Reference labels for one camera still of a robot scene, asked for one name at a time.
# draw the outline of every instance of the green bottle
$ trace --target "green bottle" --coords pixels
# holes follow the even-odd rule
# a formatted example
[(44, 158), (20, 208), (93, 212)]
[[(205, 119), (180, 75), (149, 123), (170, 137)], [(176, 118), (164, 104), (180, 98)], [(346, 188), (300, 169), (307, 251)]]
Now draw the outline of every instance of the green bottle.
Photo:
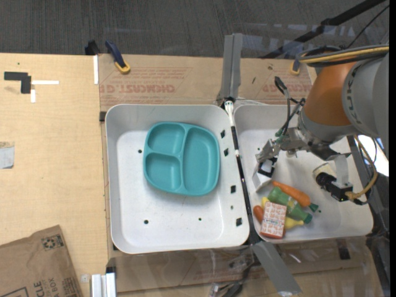
[(285, 194), (279, 187), (274, 187), (267, 198), (276, 204), (285, 205), (287, 207), (286, 216), (295, 220), (302, 220), (305, 224), (311, 222), (312, 215), (305, 212), (297, 200)]

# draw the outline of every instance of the teal plate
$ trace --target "teal plate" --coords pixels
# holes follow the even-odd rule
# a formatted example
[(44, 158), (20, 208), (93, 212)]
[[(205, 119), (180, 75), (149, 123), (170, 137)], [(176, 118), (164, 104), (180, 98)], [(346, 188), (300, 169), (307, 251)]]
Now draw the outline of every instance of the teal plate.
[(148, 131), (144, 176), (162, 191), (203, 196), (217, 185), (220, 150), (207, 129), (187, 123), (156, 123)]

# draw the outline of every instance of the white plastic tray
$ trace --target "white plastic tray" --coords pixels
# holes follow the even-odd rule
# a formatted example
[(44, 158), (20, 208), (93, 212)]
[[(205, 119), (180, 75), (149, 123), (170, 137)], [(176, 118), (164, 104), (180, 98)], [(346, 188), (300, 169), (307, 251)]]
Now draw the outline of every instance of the white plastic tray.
[[(286, 113), (286, 106), (243, 105), (235, 109), (239, 151), (242, 155), (242, 166), (252, 208), (259, 205), (261, 198), (267, 196), (273, 188), (272, 184), (268, 184), (256, 191), (251, 179), (256, 165), (255, 154), (259, 153), (268, 139), (274, 138), (275, 133), (286, 120)], [(292, 120), (290, 126), (295, 126), (297, 117)], [(340, 153), (350, 152), (346, 138), (331, 147)], [(285, 152), (281, 152), (272, 178), (304, 191), (310, 196), (311, 202), (319, 205), (319, 209), (316, 213), (306, 209), (313, 215), (312, 222), (287, 230), (282, 239), (262, 238), (273, 243), (285, 243), (368, 234), (373, 226), (369, 206), (355, 205), (350, 201), (337, 202), (329, 192), (320, 189), (312, 177), (312, 171), (324, 161), (305, 151), (298, 152), (297, 156), (289, 158)], [(347, 160), (349, 181), (353, 183), (354, 191), (358, 192), (362, 185), (353, 157), (349, 156)], [(260, 223), (256, 219), (254, 223), (259, 233)]]
[[(145, 138), (155, 123), (165, 121), (202, 126), (218, 139), (220, 175), (209, 194), (170, 194), (146, 181)], [(119, 250), (140, 254), (226, 248), (247, 240), (246, 206), (224, 110), (214, 105), (117, 105), (106, 114), (106, 136), (111, 237)]]

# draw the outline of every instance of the yellow cable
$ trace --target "yellow cable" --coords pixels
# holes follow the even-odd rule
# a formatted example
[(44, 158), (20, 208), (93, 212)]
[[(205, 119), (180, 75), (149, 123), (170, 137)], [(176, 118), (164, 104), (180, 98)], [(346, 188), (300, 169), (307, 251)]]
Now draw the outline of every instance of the yellow cable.
[(376, 182), (377, 177), (378, 177), (377, 169), (376, 169), (376, 167), (375, 167), (373, 161), (371, 160), (371, 158), (370, 158), (368, 152), (367, 152), (366, 149), (364, 148), (363, 144), (360, 142), (359, 137), (358, 137), (357, 135), (355, 135), (355, 136), (353, 136), (353, 137), (354, 137), (355, 140), (357, 141), (359, 147), (363, 150), (364, 154), (367, 156), (367, 159), (368, 159), (370, 165), (372, 166), (372, 168), (373, 168), (373, 170), (374, 170), (374, 174), (372, 175), (372, 178), (371, 178), (370, 182), (366, 185), (365, 188), (363, 188), (363, 190), (362, 190), (361, 192), (354, 193), (354, 192), (351, 192), (351, 191), (347, 191), (347, 192), (345, 193), (345, 195), (348, 197), (349, 200), (357, 199), (357, 198), (359, 198), (360, 196), (362, 196), (363, 194), (367, 193), (367, 192), (370, 190), (370, 188), (372, 188), (372, 185), (374, 185), (374, 183)]
[(332, 59), (343, 59), (343, 58), (358, 56), (358, 55), (362, 55), (362, 54), (381, 53), (381, 52), (386, 52), (386, 51), (389, 51), (389, 46), (361, 49), (359, 51), (351, 51), (351, 52), (346, 52), (346, 53), (336, 54), (336, 55), (331, 55), (331, 53), (329, 53), (329, 55), (327, 55), (327, 56), (322, 56), (322, 57), (318, 57), (318, 58), (300, 59), (299, 62), (305, 62), (306, 64), (307, 63), (309, 64), (312, 62), (331, 61)]

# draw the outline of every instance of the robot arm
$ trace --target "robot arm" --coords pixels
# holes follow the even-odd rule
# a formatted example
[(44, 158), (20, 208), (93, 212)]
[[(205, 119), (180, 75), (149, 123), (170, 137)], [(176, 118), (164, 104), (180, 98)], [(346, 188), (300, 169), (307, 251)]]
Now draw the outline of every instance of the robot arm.
[[(351, 192), (352, 185), (348, 182), (349, 154), (339, 154), (330, 145), (345, 136), (364, 134), (380, 138), (389, 159), (389, 47), (364, 50), (371, 53), (367, 52), (370, 55), (364, 55), (362, 60), (359, 60), (362, 55), (354, 57), (352, 50), (322, 56), (327, 65), (318, 74), (304, 106), (295, 107), (298, 125), (286, 130), (284, 126), (276, 133), (277, 139), (264, 145), (256, 155), (258, 170), (269, 160), (274, 165), (281, 150), (287, 155), (305, 150), (324, 161), (335, 162), (337, 178), (316, 176), (318, 184), (334, 198), (344, 201), (360, 196)], [(301, 58), (300, 62), (314, 62), (312, 56)]]

